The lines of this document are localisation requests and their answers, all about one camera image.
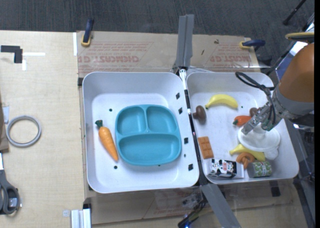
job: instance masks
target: toy can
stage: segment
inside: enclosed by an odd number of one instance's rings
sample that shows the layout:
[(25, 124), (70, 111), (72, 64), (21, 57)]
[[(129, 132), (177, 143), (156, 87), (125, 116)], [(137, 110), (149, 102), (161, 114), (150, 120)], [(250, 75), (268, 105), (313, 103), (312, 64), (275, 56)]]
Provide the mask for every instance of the toy can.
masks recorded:
[(256, 161), (248, 164), (247, 172), (250, 178), (265, 177), (272, 174), (272, 167), (269, 161)]

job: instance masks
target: toy food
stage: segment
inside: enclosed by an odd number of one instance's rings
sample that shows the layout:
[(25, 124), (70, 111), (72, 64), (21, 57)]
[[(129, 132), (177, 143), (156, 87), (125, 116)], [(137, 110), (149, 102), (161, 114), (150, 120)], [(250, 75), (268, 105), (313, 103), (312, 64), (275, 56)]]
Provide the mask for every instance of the toy food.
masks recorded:
[(250, 119), (251, 119), (250, 116), (245, 116), (245, 115), (237, 116), (237, 117), (234, 118), (233, 125), (243, 126)]
[(255, 161), (248, 164), (247, 172), (250, 178), (265, 177), (272, 174), (272, 167), (269, 161)]
[(236, 162), (243, 164), (243, 168), (246, 169), (248, 167), (248, 164), (254, 162), (255, 159), (256, 158), (251, 153), (242, 152), (236, 158)]
[(192, 114), (192, 117), (197, 119), (200, 124), (204, 124), (207, 120), (205, 108), (201, 105), (198, 105), (195, 108), (195, 112)]
[(241, 143), (239, 143), (236, 148), (229, 151), (230, 155), (234, 155), (235, 153), (241, 152), (248, 152), (251, 153), (258, 161), (265, 161), (266, 157), (263, 152), (249, 150), (248, 148), (244, 147)]
[(214, 153), (212, 152), (209, 138), (207, 136), (198, 137), (198, 142), (202, 153), (202, 157), (204, 159), (213, 158)]
[(211, 98), (209, 99), (205, 107), (209, 108), (210, 106), (216, 105), (216, 104), (226, 104), (232, 108), (238, 107), (238, 102), (235, 100), (235, 98), (228, 94), (215, 94), (211, 96)]
[(108, 153), (111, 155), (111, 157), (115, 160), (118, 161), (118, 153), (116, 150), (116, 146), (114, 143), (114, 140), (112, 139), (112, 135), (110, 133), (110, 130), (107, 127), (103, 126), (102, 120), (97, 120), (95, 124), (99, 128), (99, 138), (105, 147), (105, 149), (108, 151)]
[(211, 172), (208, 176), (218, 176), (226, 178), (234, 178), (235, 176), (242, 176), (241, 169), (237, 166), (235, 161), (224, 159), (212, 159), (210, 163)]

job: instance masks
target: black carpet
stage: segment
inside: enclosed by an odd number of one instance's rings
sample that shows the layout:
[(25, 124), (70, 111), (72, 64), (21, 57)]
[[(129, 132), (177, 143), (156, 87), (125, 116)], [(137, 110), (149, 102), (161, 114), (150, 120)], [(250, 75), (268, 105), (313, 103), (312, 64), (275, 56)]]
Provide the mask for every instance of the black carpet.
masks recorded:
[(179, 16), (194, 14), (194, 34), (263, 39), (260, 60), (272, 64), (315, 11), (306, 0), (0, 0), (0, 30), (75, 32), (94, 19), (95, 31), (178, 33)]

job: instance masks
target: cardboard sheet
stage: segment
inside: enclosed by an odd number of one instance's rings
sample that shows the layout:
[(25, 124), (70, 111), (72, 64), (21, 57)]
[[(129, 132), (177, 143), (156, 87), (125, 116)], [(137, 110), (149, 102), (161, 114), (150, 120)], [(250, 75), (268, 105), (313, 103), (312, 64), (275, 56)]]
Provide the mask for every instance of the cardboard sheet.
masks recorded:
[[(177, 57), (178, 35), (97, 32), (91, 33), (89, 47), (81, 45), (84, 31), (76, 34), (78, 72), (83, 78), (94, 71), (167, 72)], [(261, 68), (253, 47), (243, 50), (238, 36), (192, 36), (190, 66), (211, 71)]]

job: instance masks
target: silver ring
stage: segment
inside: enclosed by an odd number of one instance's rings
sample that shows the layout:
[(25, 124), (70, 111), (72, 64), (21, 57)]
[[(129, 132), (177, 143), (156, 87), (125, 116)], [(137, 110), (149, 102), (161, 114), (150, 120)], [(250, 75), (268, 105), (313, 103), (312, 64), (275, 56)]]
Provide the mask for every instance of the silver ring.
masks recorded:
[[(30, 121), (32, 121), (32, 122), (37, 126), (37, 128), (38, 128), (38, 134), (37, 134), (37, 135), (35, 136), (35, 138), (34, 138), (33, 140), (31, 140), (30, 142), (27, 142), (27, 143), (19, 143), (19, 142), (14, 141), (14, 140), (11, 138), (11, 136), (10, 136), (10, 129), (11, 129), (11, 127), (12, 127), (15, 123), (17, 123), (18, 121), (20, 121), (20, 120), (30, 120)], [(17, 116), (17, 117), (15, 117), (15, 118), (13, 118), (12, 120), (10, 120), (10, 122), (8, 123), (8, 126), (6, 127), (6, 136), (8, 137), (9, 142), (10, 142), (12, 145), (16, 146), (16, 147), (20, 147), (20, 148), (29, 147), (29, 146), (35, 144), (35, 143), (39, 140), (39, 138), (40, 138), (40, 136), (41, 136), (41, 126), (40, 126), (39, 121), (37, 121), (37, 120), (36, 120), (34, 117), (32, 117), (32, 116), (28, 116), (28, 115)]]

